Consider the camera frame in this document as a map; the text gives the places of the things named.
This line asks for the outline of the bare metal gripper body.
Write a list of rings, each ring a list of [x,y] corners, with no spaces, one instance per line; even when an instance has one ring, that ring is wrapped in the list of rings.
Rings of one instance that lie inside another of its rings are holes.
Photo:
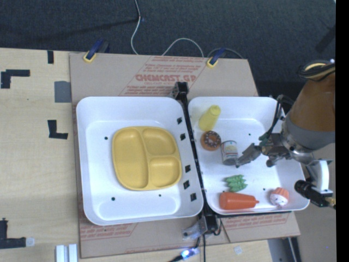
[[[291,134],[271,133],[261,140],[262,154],[269,157],[294,159],[300,163],[311,163],[314,160],[313,150],[295,141]]]

